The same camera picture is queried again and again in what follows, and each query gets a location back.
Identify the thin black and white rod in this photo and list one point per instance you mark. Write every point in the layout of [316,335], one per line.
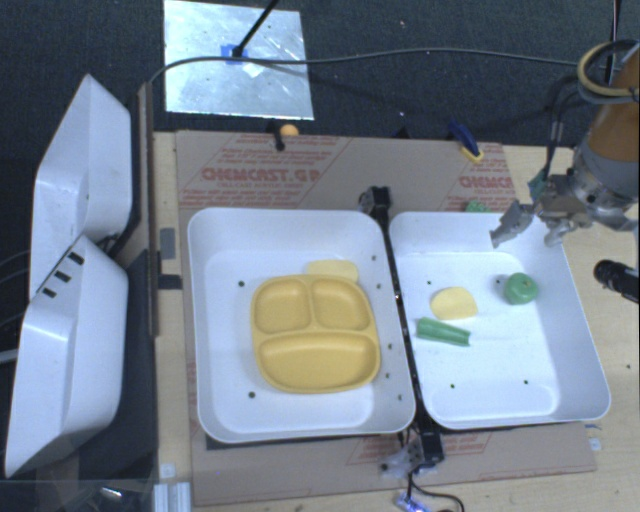
[400,305]

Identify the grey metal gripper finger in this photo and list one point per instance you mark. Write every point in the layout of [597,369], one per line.
[556,233]
[511,223]

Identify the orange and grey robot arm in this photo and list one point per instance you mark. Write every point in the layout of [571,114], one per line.
[612,130]

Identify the white plastic tray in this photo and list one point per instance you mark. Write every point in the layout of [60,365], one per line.
[500,380]
[300,415]

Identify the pale yellow flat toy slice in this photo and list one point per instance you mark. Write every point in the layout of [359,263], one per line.
[332,267]

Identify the small green toy piece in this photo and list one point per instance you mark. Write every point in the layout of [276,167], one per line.
[478,206]

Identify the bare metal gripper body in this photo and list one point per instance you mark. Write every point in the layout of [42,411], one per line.
[570,202]

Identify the pale yellow rounded toy slice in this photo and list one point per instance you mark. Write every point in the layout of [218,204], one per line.
[452,303]

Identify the brown cardboard board red print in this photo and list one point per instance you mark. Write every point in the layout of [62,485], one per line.
[400,170]

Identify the green toy celery stick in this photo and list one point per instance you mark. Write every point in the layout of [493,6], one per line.
[442,331]

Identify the black cylinder on white bracket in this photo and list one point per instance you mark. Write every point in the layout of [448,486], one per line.
[615,275]

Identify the yellow divided plate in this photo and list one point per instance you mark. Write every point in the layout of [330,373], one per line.
[315,350]

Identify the green toy apple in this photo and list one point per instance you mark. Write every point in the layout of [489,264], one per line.
[521,289]

